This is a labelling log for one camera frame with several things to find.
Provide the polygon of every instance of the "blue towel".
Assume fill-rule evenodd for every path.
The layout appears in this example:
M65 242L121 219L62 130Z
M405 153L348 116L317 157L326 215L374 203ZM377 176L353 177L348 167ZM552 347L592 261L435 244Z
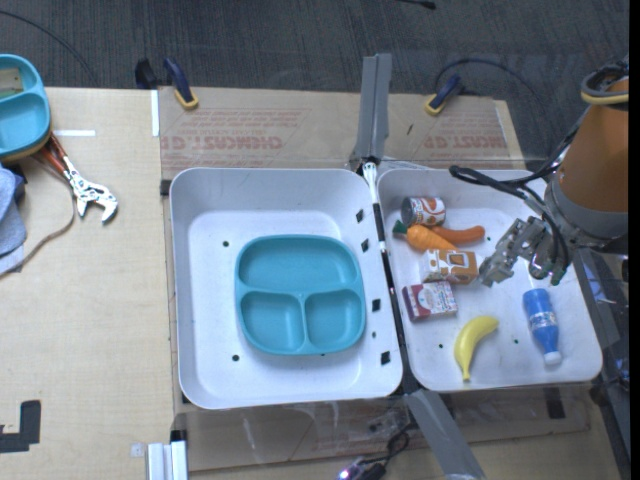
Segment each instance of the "blue towel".
M20 195L23 180L0 165L0 256L20 247L27 238L16 196Z

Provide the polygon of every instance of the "blue bottle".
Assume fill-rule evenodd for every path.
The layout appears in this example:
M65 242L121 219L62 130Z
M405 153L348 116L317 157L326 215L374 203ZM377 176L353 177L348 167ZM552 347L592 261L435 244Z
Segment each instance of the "blue bottle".
M529 328L534 338L542 345L544 362L554 366L562 362L558 351L558 322L551 306L549 294L544 288L525 292L522 297L529 317Z

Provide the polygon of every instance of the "teal plate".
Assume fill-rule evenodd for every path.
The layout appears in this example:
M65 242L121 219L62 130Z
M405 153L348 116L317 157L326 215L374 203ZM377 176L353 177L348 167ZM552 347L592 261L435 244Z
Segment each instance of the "teal plate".
M49 136L51 113L40 74L26 59L0 54L0 72L17 70L11 87L0 87L0 161L35 153Z
M246 244L236 261L236 309L242 331L270 354L339 352L365 327L362 274L340 241L276 235Z

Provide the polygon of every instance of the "tin can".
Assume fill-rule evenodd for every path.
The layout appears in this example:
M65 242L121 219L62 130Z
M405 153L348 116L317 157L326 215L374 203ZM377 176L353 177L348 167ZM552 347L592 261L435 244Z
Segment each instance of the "tin can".
M439 197L405 197L400 208L400 218L405 226L437 226L445 217L444 201Z

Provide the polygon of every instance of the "carrot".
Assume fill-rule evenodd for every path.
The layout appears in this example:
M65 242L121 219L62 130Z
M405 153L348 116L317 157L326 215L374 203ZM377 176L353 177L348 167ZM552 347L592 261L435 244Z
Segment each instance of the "carrot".
M440 235L445 240L448 240L452 244L462 245L470 242L476 242L484 238L484 227L473 226L467 229L449 229L442 226L429 227L435 234Z
M393 232L406 235L409 245L421 251L426 251L427 249L447 249L455 251L458 249L448 240L420 224L414 224L407 228L401 221L397 220L393 226Z

